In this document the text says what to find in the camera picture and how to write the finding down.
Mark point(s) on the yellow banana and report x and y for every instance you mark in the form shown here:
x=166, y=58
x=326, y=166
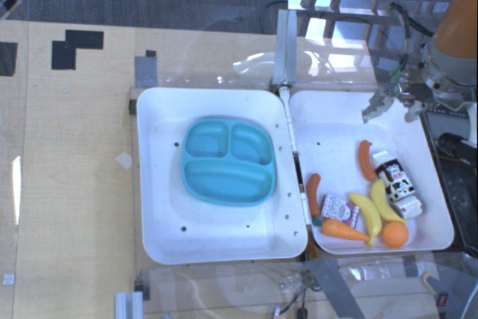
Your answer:
x=369, y=214
x=381, y=201

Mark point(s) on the pink and white carton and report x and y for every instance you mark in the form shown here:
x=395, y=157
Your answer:
x=336, y=208

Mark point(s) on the orange toy carrot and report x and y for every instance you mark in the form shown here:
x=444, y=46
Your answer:
x=341, y=231

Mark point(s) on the blue divided plate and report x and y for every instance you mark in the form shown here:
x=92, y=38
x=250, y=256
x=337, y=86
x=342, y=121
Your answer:
x=228, y=179

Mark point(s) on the orange toy orange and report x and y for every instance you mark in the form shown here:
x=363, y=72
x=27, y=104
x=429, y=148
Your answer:
x=395, y=234

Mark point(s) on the orange toy sausage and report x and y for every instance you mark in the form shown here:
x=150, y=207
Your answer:
x=366, y=160
x=313, y=194

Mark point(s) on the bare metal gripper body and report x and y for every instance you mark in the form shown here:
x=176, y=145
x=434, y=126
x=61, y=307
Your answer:
x=418, y=93

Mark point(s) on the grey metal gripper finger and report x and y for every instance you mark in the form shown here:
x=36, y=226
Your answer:
x=413, y=113
x=378, y=105

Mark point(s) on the black cylinder on white bracket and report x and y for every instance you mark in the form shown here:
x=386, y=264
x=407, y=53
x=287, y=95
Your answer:
x=453, y=145

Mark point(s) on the cow print milk carton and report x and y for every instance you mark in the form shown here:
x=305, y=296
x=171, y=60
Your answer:
x=396, y=179

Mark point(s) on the white plastic tray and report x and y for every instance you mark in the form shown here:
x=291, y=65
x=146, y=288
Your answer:
x=160, y=198
x=336, y=130

